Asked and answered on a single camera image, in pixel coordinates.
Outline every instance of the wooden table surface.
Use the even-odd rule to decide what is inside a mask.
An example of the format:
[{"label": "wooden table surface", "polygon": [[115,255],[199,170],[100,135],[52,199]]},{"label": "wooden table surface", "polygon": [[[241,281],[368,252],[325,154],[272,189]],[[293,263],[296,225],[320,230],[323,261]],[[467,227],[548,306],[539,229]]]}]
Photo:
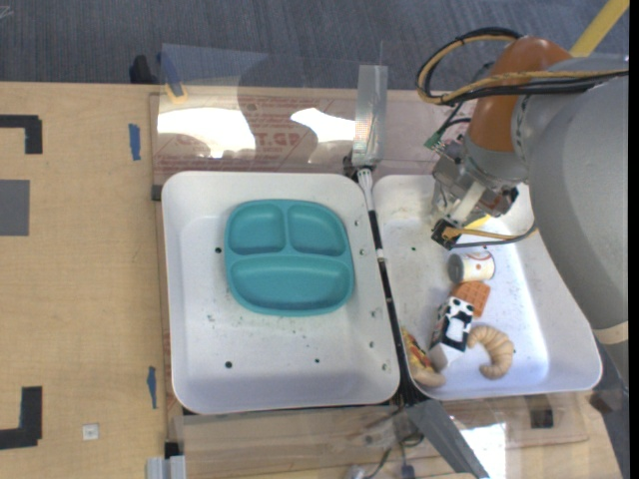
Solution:
[{"label": "wooden table surface", "polygon": [[[0,114],[39,116],[44,148],[26,155],[24,131],[0,128],[0,180],[30,186],[28,235],[0,236],[0,429],[19,426],[23,387],[43,392],[42,438],[0,450],[0,478],[140,478],[147,458],[164,455],[149,104],[158,89],[0,83]],[[140,129],[140,160],[129,125]],[[585,399],[578,394],[575,404],[584,438],[503,451],[495,458],[504,477],[620,477],[601,416]],[[99,425],[97,439],[83,437],[90,424]],[[399,477],[391,458],[376,477]],[[452,474],[440,457],[415,454],[414,463],[418,477]]]}]

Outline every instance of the black tape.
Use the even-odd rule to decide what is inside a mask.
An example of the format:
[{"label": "black tape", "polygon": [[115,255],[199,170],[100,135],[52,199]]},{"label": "black tape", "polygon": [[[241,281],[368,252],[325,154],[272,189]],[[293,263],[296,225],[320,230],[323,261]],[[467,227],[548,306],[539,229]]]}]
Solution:
[{"label": "black tape", "polygon": [[42,387],[22,387],[20,425],[0,429],[0,450],[35,447],[42,438]]},{"label": "black tape", "polygon": [[38,116],[0,115],[0,128],[23,128],[24,154],[42,154],[42,121]]}]

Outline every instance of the cow print carton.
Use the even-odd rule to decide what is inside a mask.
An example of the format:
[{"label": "cow print carton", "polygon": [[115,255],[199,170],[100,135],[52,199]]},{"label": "cow print carton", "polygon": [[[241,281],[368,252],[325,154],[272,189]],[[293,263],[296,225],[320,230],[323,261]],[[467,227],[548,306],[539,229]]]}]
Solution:
[{"label": "cow print carton", "polygon": [[438,371],[466,351],[473,313],[474,307],[470,303],[455,296],[439,306],[428,353]]}]

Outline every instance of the white can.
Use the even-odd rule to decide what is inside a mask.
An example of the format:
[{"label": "white can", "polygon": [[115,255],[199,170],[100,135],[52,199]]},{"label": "white can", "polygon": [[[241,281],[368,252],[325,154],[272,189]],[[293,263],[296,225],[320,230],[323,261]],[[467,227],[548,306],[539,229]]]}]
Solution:
[{"label": "white can", "polygon": [[495,275],[495,260],[488,250],[454,253],[448,259],[448,276],[454,283],[489,280]]}]

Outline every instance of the teal plastic bowl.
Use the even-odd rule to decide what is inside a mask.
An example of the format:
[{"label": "teal plastic bowl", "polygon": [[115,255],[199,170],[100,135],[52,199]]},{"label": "teal plastic bowl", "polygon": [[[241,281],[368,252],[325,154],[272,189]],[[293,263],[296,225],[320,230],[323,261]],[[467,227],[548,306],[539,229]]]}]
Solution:
[{"label": "teal plastic bowl", "polygon": [[262,314],[332,312],[354,286],[343,223],[325,206],[305,201],[236,207],[225,227],[225,267],[234,298]]}]

